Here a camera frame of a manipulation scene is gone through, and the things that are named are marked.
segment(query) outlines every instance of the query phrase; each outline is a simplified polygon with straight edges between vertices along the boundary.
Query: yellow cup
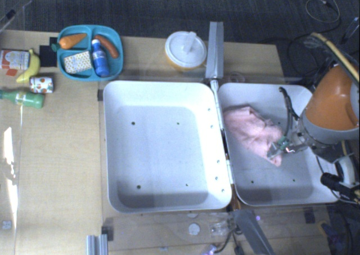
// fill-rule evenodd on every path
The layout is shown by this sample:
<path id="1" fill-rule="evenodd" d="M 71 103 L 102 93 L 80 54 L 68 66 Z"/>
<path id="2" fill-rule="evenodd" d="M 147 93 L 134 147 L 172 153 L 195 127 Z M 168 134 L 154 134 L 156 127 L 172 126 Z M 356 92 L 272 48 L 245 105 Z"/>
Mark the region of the yellow cup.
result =
<path id="1" fill-rule="evenodd" d="M 179 71 L 190 71 L 205 62 L 207 51 L 203 40 L 194 32 L 175 32 L 165 43 L 167 62 Z"/>

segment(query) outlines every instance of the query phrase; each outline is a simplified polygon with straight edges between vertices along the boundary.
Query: wooden table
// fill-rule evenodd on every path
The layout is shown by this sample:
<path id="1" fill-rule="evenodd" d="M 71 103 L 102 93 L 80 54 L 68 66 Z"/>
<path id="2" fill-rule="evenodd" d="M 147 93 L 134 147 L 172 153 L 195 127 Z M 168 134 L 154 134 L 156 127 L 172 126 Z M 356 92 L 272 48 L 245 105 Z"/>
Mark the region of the wooden table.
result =
<path id="1" fill-rule="evenodd" d="M 40 45 L 48 45 L 49 37 L 56 36 L 57 33 L 8 30 L 0 36 L 0 46 L 34 48 L 38 53 Z M 121 40 L 124 48 L 121 79 L 199 80 L 204 72 L 199 69 L 184 76 L 168 66 L 163 53 L 164 39 L 122 37 Z M 247 80 L 268 76 L 282 78 L 277 50 L 272 45 L 225 43 L 225 78 L 231 71 L 241 73 Z M 101 103 L 97 101 L 98 89 L 104 84 L 67 79 L 58 68 L 41 68 L 40 72 L 53 77 L 55 91 L 46 94 L 42 109 L 23 109 L 22 128 L 20 109 L 10 102 L 0 102 L 0 131 L 16 126 L 15 139 L 21 139 L 21 153 L 15 150 L 15 155 L 21 158 L 16 254 L 84 254 L 86 236 L 99 235 L 105 220 L 118 221 L 122 230 L 117 241 L 109 243 L 111 254 L 161 254 L 161 251 L 164 254 L 200 254 L 204 243 L 224 240 L 224 237 L 211 237 L 209 232 L 209 222 L 219 220 L 222 215 L 125 216 L 109 210 L 104 192 L 104 156 L 101 155 L 104 153 Z M 2 88 L 18 87 L 15 80 L 1 70 L 0 79 Z M 2 195 L 4 184 L 0 184 Z M 275 251 L 299 254 L 300 248 L 301 254 L 328 252 L 326 238 L 315 224 L 304 223 L 300 211 L 257 211 Z M 328 220 L 322 207 L 314 211 L 317 220 Z M 199 236 L 188 233 L 189 222 L 201 227 Z M 8 235 L 0 233 L 0 254 L 14 252 L 14 243 L 9 242 L 10 232 L 13 231 Z M 251 252 L 245 238 L 241 236 L 239 240 L 244 250 Z M 229 244 L 222 254 L 232 252 Z"/>

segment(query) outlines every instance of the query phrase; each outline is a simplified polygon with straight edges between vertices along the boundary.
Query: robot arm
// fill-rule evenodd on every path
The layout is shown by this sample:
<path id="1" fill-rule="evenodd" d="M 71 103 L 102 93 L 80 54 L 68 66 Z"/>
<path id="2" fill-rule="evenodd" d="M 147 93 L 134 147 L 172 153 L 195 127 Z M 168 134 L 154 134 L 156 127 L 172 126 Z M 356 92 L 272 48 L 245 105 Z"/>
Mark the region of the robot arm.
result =
<path id="1" fill-rule="evenodd" d="M 316 156 L 341 166 L 342 178 L 324 173 L 321 182 L 340 192 L 347 200 L 359 202 L 359 184 L 354 184 L 355 170 L 344 154 L 344 140 L 359 140 L 359 72 L 325 37 L 313 33 L 308 47 L 322 47 L 338 63 L 322 78 L 300 116 L 294 114 L 291 100 L 283 93 L 288 110 L 284 137 L 271 145 L 268 157 L 279 153 L 296 153 L 311 148 Z M 294 128 L 292 118 L 297 121 Z"/>

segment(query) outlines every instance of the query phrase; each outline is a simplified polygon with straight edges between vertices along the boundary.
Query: blue bottle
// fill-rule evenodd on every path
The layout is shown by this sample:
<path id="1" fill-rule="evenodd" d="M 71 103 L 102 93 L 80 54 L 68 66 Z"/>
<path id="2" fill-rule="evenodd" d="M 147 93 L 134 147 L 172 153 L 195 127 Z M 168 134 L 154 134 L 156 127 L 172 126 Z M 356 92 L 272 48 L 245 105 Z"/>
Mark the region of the blue bottle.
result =
<path id="1" fill-rule="evenodd" d="M 91 41 L 93 48 L 92 60 L 95 67 L 95 73 L 99 77 L 107 77 L 110 75 L 109 65 L 107 64 L 106 54 L 101 49 L 101 44 L 98 39 Z"/>

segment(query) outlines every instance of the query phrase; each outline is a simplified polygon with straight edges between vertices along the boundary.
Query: white tray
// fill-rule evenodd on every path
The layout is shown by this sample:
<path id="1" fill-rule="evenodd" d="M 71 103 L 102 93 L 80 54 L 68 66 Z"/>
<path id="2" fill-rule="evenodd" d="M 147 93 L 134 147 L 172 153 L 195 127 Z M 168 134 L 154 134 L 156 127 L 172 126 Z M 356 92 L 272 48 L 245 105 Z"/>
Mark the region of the white tray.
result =
<path id="1" fill-rule="evenodd" d="M 295 111 L 311 93 L 283 86 Z M 250 105 L 282 127 L 279 85 L 227 83 L 219 89 L 223 109 Z M 104 89 L 110 204 L 119 212 L 145 213 L 221 209 L 231 185 L 214 94 L 201 83 L 114 81 Z M 226 132 L 238 197 L 254 206 L 334 202 L 320 183 L 308 149 L 285 155 L 280 167 L 243 149 Z M 334 165 L 321 160 L 325 172 Z"/>
<path id="2" fill-rule="evenodd" d="M 221 209 L 231 199 L 212 91 L 115 81 L 104 89 L 110 204 L 120 212 Z"/>
<path id="3" fill-rule="evenodd" d="M 287 111 L 279 87 L 286 89 L 295 112 L 300 115 L 311 92 L 296 85 L 227 83 L 219 89 L 223 110 L 251 106 L 266 119 L 285 129 Z M 321 184 L 322 175 L 310 148 L 285 154 L 280 167 L 267 162 L 242 147 L 226 131 L 235 187 L 238 197 L 253 206 L 279 206 L 335 202 L 331 191 Z M 336 173 L 335 165 L 319 158 L 325 172 Z"/>

